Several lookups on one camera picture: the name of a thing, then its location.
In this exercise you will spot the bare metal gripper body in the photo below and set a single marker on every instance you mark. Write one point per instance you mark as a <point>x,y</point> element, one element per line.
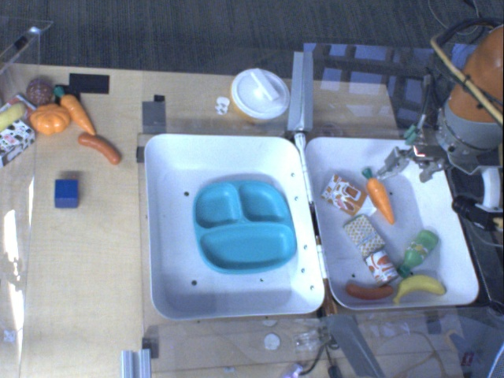
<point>433,154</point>

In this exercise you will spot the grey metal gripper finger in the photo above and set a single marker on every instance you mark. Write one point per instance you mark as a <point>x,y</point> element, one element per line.
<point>393,163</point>
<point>430,171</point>

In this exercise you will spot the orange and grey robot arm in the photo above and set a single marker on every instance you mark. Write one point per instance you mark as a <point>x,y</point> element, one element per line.
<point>476,77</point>

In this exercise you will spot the orange carrot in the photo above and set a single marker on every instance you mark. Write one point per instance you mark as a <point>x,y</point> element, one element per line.
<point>380,197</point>
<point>76,112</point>

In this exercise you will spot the white plastic tray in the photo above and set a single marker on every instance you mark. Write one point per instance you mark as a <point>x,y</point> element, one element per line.
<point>173,219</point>
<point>433,211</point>

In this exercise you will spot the orange and white carton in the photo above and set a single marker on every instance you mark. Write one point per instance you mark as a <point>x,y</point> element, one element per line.
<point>344,195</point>

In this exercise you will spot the yellow patterned packet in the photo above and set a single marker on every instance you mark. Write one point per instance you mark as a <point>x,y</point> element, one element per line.
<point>364,234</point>

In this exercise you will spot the green bottle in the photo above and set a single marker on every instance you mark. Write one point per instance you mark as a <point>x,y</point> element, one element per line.
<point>418,250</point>

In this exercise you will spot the orange and white can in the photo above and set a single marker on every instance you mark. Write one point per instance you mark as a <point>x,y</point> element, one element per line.
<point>381,267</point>

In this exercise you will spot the yellow banana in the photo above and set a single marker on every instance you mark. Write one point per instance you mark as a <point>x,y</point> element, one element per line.
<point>423,285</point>

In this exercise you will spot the red-brown sausage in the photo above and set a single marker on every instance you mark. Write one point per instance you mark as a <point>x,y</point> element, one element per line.
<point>368,291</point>
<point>100,148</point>

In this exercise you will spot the yellow cup with white lid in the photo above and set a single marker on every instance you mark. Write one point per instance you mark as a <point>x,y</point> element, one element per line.
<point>260,93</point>

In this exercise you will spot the blue divided plate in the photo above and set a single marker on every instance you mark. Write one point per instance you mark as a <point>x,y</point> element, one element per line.
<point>244,242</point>

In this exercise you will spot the small white plastic piece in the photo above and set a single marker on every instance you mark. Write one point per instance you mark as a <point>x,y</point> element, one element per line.
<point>222,105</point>

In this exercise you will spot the small white disc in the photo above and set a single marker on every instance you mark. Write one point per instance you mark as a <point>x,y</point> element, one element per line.
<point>271,341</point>

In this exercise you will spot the blue cube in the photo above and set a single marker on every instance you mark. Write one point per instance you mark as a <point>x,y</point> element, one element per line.
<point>67,193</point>

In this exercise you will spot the orange pumpkin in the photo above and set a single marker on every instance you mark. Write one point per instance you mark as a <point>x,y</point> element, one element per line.
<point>50,119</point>

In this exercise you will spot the brown round biscuit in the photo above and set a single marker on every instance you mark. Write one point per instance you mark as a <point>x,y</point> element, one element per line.
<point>39,91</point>

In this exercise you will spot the black and white carton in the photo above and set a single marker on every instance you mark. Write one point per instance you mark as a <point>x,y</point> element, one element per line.
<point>13,142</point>

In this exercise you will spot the pale yellow corn cob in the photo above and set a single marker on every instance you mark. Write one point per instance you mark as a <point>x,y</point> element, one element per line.
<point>12,115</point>

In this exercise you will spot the black cylinder on white bracket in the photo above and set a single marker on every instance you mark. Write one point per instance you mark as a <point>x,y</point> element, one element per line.
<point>490,189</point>

